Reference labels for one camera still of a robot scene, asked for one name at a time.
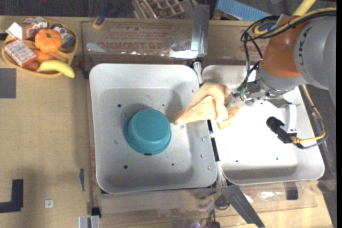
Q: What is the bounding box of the small red label can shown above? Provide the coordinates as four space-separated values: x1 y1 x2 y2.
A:
51 24 76 50

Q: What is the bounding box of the red and white carton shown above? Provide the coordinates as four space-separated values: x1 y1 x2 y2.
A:
3 39 38 68

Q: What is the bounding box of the black cylinder on white bracket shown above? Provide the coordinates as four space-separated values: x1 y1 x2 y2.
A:
266 104 299 144

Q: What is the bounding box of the orange pumpkin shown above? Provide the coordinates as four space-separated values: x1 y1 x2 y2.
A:
34 28 63 54

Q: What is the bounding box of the small white carton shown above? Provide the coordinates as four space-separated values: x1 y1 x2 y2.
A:
5 21 24 40

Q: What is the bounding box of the red sausage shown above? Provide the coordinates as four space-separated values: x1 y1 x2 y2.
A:
24 60 41 71

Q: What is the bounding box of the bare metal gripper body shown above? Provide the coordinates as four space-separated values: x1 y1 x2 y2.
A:
231 79 271 107

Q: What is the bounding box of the teal bowl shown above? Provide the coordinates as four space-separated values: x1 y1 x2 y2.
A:
124 108 173 156

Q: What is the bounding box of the yellow banana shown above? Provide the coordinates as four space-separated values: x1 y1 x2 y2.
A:
35 59 76 79

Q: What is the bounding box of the orange cloth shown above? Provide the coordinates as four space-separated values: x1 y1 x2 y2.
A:
173 82 242 130

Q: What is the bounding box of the white plastic tray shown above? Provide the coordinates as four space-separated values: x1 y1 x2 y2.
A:
201 64 325 186
89 62 218 194

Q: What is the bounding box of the red and white packet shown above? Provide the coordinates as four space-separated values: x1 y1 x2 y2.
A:
21 17 49 40

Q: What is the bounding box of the orange carrot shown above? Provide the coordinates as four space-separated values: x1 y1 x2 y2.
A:
34 50 57 63

